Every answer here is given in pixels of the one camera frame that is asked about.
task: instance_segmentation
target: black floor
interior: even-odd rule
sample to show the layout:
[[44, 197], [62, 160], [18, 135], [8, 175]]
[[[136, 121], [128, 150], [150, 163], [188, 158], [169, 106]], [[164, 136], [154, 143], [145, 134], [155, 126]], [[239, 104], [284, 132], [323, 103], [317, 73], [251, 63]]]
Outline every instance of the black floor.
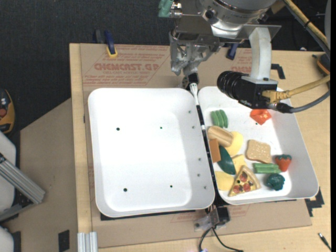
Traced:
[[[109, 29], [117, 44], [168, 45], [172, 21], [157, 17], [159, 0], [0, 0], [0, 87], [12, 96], [20, 130], [71, 96], [69, 43], [91, 43]], [[324, 31], [327, 0], [295, 0]], [[321, 50], [286, 8], [267, 23], [282, 25], [273, 49]]]

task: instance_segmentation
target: toy food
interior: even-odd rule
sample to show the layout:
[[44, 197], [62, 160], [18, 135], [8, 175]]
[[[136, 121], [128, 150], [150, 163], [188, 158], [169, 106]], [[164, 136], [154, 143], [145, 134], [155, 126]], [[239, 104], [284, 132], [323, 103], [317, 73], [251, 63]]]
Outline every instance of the toy food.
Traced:
[[210, 140], [217, 139], [218, 143], [224, 147], [228, 147], [232, 144], [234, 137], [232, 133], [219, 126], [214, 125], [209, 127], [207, 133]]
[[284, 186], [284, 183], [285, 178], [281, 174], [271, 174], [266, 181], [266, 185], [276, 191], [281, 190]]
[[282, 172], [287, 171], [290, 163], [292, 162], [291, 155], [283, 154], [275, 157], [275, 162]]
[[217, 187], [221, 191], [229, 191], [235, 178], [225, 172], [215, 171]]
[[272, 116], [266, 109], [254, 109], [251, 111], [250, 117], [253, 118], [260, 125], [263, 125]]
[[220, 109], [220, 110], [212, 111], [210, 115], [211, 115], [212, 122], [215, 126], [218, 126], [221, 128], [228, 127], [228, 118], [224, 110]]
[[218, 162], [220, 161], [221, 153], [219, 152], [219, 144], [217, 139], [212, 139], [209, 141], [209, 148], [210, 148], [210, 154], [212, 162]]
[[229, 197], [255, 191], [261, 188], [259, 180], [255, 174], [246, 166], [242, 166], [237, 174], [232, 188], [228, 194]]
[[233, 161], [233, 164], [235, 166], [235, 169], [236, 169], [237, 173], [240, 171], [240, 168], [242, 166], [247, 166], [247, 164], [245, 162], [245, 157], [242, 154], [232, 157], [232, 161]]
[[232, 144], [230, 146], [227, 146], [226, 150], [230, 154], [230, 156], [235, 156], [242, 147], [244, 137], [239, 132], [231, 132], [231, 134], [233, 135]]
[[278, 174], [281, 173], [279, 166], [273, 163], [260, 163], [255, 162], [253, 163], [254, 172], [256, 174]]
[[247, 143], [246, 158], [262, 163], [271, 163], [271, 147], [267, 143], [249, 140]]
[[219, 146], [219, 151], [221, 155], [220, 161], [217, 162], [219, 167], [227, 174], [236, 174], [236, 169], [229, 153], [222, 146]]

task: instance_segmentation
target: wooden table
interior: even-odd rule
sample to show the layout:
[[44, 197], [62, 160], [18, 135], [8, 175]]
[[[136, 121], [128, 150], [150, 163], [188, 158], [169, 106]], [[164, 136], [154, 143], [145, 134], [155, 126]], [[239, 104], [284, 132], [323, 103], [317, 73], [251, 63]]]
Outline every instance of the wooden table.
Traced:
[[[81, 44], [70, 44], [70, 70], [72, 89], [73, 133], [75, 144], [75, 168], [77, 190], [78, 231], [92, 231], [91, 207], [89, 196], [89, 179], [87, 166], [86, 132], [83, 122], [83, 86], [81, 73]], [[286, 74], [286, 80], [278, 78], [272, 70], [271, 78], [279, 81], [282, 89], [293, 89], [321, 78], [317, 69], [316, 59], [312, 55], [319, 52], [307, 51], [273, 51], [272, 63], [280, 64]], [[210, 66], [211, 60], [204, 62], [200, 70]], [[214, 80], [201, 79], [202, 85], [213, 86]], [[294, 107], [302, 106], [327, 92], [327, 85], [298, 94], [291, 98]], [[318, 236], [322, 233], [331, 245], [331, 189], [330, 189], [330, 97], [317, 106], [296, 113], [296, 118], [312, 160], [324, 205], [313, 210], [312, 226], [270, 230], [264, 232], [244, 233], [223, 236], [223, 242], [230, 247], [248, 252], [270, 251], [328, 251]], [[150, 243], [142, 245], [121, 246], [99, 249], [99, 251], [197, 251], [199, 239], [186, 239]], [[226, 251], [215, 237], [206, 238], [203, 247], [209, 251]]]

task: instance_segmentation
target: yellow device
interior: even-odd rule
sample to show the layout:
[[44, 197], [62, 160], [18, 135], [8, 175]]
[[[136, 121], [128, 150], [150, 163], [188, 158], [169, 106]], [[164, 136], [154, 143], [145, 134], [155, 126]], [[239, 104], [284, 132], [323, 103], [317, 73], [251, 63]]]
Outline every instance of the yellow device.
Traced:
[[13, 101], [7, 90], [0, 88], [0, 131], [8, 134], [12, 131], [15, 122]]

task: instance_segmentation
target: toy pizza slice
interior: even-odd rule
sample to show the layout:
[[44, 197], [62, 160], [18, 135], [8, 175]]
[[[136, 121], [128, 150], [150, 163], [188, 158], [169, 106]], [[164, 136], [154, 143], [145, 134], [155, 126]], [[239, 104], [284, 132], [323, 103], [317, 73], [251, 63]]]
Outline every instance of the toy pizza slice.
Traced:
[[245, 192], [255, 191], [259, 188], [261, 188], [260, 182], [253, 171], [246, 166], [242, 166], [228, 196], [231, 197]]

